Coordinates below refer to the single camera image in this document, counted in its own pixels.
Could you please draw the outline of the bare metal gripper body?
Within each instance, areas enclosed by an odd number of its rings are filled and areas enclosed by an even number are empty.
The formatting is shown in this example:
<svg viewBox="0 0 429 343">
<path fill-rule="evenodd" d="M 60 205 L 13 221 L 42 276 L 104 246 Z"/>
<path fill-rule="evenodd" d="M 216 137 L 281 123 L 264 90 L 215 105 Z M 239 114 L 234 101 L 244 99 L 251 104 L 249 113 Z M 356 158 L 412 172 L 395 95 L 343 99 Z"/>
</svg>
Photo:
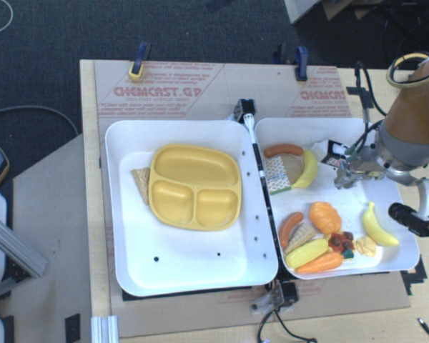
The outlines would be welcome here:
<svg viewBox="0 0 429 343">
<path fill-rule="evenodd" d="M 406 187 L 418 186 L 425 178 L 411 174 L 420 165 L 409 164 L 396 157 L 382 144 L 365 146 L 359 153 L 345 159 L 345 170 L 360 174 L 358 181 L 388 178 Z"/>
</svg>

